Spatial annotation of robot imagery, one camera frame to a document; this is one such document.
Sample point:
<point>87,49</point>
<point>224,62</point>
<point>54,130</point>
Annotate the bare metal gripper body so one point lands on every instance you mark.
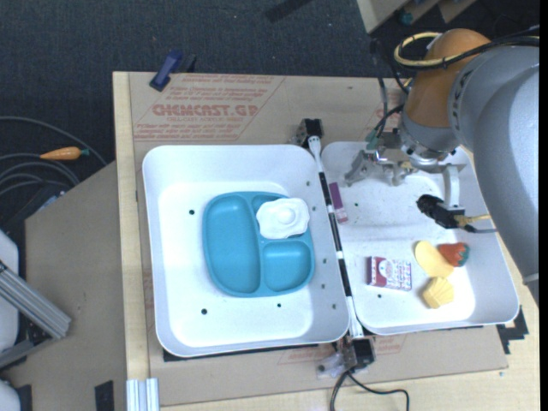
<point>391,150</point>

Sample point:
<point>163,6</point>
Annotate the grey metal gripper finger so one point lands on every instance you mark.
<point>361,167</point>
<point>397,174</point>

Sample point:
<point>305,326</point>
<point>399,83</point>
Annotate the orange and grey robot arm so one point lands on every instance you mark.
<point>492,114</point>

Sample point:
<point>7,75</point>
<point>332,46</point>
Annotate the purple and pink packet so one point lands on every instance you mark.
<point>339,201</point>

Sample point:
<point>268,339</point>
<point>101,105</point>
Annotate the thin black and white rod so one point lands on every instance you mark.
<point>335,225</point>

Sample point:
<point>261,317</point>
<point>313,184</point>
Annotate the yellow oval slice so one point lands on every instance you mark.
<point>431,257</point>

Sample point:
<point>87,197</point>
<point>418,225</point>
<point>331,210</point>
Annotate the white fried egg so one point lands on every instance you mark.
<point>282,217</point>

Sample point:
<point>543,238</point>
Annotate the red and white carton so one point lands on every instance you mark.
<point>388,273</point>

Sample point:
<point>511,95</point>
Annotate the red strawberry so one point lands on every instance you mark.
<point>456,254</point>

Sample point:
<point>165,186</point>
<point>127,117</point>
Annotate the brown cardboard board red print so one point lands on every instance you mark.
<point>265,101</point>

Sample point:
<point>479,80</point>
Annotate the yellow ridged chip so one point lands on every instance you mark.
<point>438,293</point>

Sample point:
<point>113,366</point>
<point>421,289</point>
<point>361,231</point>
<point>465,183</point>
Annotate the white plastic tray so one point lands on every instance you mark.
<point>240,323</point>
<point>385,315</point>

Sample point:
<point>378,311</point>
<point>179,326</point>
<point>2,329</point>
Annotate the blue divided plate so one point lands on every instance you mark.
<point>233,246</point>

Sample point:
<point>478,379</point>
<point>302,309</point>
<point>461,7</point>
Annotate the orange carrot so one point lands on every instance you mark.
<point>62,153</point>

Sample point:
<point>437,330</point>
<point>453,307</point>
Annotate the black cylinder on white bracket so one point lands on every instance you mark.
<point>438,212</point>

